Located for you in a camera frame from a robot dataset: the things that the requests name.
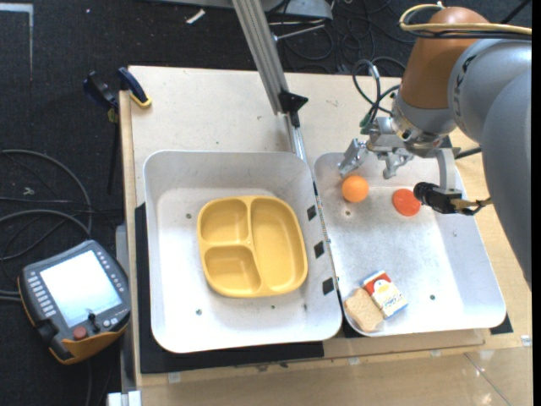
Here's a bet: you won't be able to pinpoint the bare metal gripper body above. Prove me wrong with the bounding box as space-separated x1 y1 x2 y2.
365 115 445 162

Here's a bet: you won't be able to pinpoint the orange ball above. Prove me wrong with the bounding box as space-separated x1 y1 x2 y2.
341 174 370 204

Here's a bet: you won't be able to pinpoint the red-orange round disc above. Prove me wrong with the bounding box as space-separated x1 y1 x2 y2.
391 188 423 218

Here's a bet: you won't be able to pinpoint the white plastic tray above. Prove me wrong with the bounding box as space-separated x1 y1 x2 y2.
142 149 344 354
313 151 508 338

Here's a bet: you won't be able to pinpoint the yellow divided plate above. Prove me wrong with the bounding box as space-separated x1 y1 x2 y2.
196 195 309 299

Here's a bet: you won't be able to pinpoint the red and white carton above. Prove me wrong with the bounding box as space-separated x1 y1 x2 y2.
359 269 410 321

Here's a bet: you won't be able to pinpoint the pale wood board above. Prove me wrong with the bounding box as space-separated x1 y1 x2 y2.
119 64 533 391

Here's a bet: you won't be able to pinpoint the tan bread slice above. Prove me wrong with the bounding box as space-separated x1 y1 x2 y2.
342 287 385 334

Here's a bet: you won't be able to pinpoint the black cylinder on white bracket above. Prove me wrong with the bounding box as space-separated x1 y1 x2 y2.
413 147 465 216

